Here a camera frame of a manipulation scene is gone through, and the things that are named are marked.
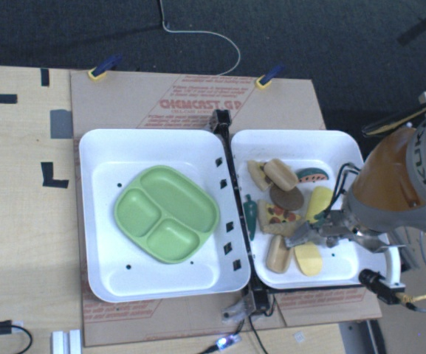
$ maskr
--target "white wire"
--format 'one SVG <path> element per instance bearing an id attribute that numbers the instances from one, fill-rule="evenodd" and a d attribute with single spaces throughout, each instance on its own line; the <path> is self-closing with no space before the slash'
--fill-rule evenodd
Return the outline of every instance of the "white wire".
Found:
<path id="1" fill-rule="evenodd" d="M 231 73 L 232 71 L 234 71 L 234 69 L 237 68 L 237 66 L 240 64 L 241 62 L 241 50 L 237 47 L 237 45 L 233 42 L 232 39 L 226 37 L 225 35 L 219 34 L 218 32 L 210 32 L 207 30 L 172 30 L 172 29 L 168 29 L 167 26 L 165 25 L 165 13 L 163 10 L 163 0 L 159 0 L 159 4 L 160 4 L 160 12 L 162 14 L 162 27 L 164 29 L 164 31 L 169 32 L 171 34 L 208 34 L 208 35 L 215 35 L 216 37 L 220 37 L 225 39 L 227 42 L 229 42 L 231 45 L 233 45 L 234 49 L 236 49 L 237 51 L 237 61 L 236 64 L 234 64 L 234 66 L 230 69 L 228 69 L 226 72 L 222 72 L 221 74 L 218 74 L 218 76 L 223 76 L 225 74 Z"/>
<path id="2" fill-rule="evenodd" d="M 423 231 L 419 232 L 419 248 L 421 249 L 421 255 L 422 255 L 422 260 L 425 262 L 426 265 L 426 254 L 425 254 L 425 248 L 423 247 L 423 242 L 424 240 L 424 233 Z"/>

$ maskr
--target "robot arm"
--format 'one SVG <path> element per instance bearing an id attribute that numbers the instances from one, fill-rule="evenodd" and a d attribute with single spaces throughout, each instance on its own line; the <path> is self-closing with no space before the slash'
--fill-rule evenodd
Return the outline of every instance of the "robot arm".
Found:
<path id="1" fill-rule="evenodd" d="M 426 104 L 419 113 L 425 112 Z M 394 121 L 398 125 L 404 122 Z M 394 129 L 396 123 L 384 126 Z M 372 125 L 369 132 L 382 133 L 382 129 Z M 349 174 L 354 175 L 354 180 L 346 190 Z M 341 195 L 341 208 L 332 209 Z M 286 246 L 292 248 L 311 240 L 331 248 L 345 239 L 372 253 L 385 253 L 386 278 L 366 269 L 360 275 L 360 282 L 387 304 L 403 303 L 411 308 L 412 299 L 403 294 L 404 286 L 399 282 L 398 248 L 381 237 L 401 226 L 426 232 L 426 120 L 417 129 L 403 126 L 386 136 L 362 169 L 344 164 L 337 174 L 329 207 L 315 219 L 315 223 L 302 223 L 293 236 L 285 239 Z"/>

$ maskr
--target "drain hole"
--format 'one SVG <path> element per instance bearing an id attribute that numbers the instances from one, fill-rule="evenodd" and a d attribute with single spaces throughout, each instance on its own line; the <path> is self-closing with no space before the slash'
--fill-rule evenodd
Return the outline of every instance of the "drain hole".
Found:
<path id="1" fill-rule="evenodd" d="M 232 250 L 233 250 L 233 244 L 232 243 L 227 243 L 224 246 L 224 254 L 227 254 L 227 253 L 229 253 Z"/>
<path id="2" fill-rule="evenodd" d="M 240 260 L 236 260 L 236 261 L 233 262 L 234 271 L 239 270 L 241 267 L 242 267 L 242 265 L 241 265 Z"/>

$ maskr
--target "green plate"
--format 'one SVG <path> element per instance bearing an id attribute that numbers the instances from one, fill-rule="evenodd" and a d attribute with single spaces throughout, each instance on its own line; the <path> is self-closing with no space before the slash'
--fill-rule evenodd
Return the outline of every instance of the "green plate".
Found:
<path id="1" fill-rule="evenodd" d="M 138 175 L 114 206 L 116 223 L 140 248 L 164 263 L 195 254 L 219 222 L 217 203 L 177 170 L 159 165 Z"/>

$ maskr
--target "wooden table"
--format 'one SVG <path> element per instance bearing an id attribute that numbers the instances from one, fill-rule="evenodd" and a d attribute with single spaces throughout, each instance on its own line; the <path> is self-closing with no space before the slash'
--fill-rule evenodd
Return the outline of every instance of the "wooden table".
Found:
<path id="1" fill-rule="evenodd" d="M 80 262 L 72 139 L 51 139 L 49 112 L 71 110 L 69 71 L 0 67 L 0 321 L 22 322 L 34 336 L 29 353 L 50 353 L 53 331 L 81 330 Z M 67 188 L 44 187 L 42 162 Z M 304 337 L 297 339 L 295 334 Z M 338 324 L 259 332 L 269 353 L 345 352 Z M 261 353 L 253 333 L 229 353 Z M 198 353 L 215 337 L 83 348 L 83 353 Z M 22 333 L 0 336 L 0 353 L 16 353 Z"/>

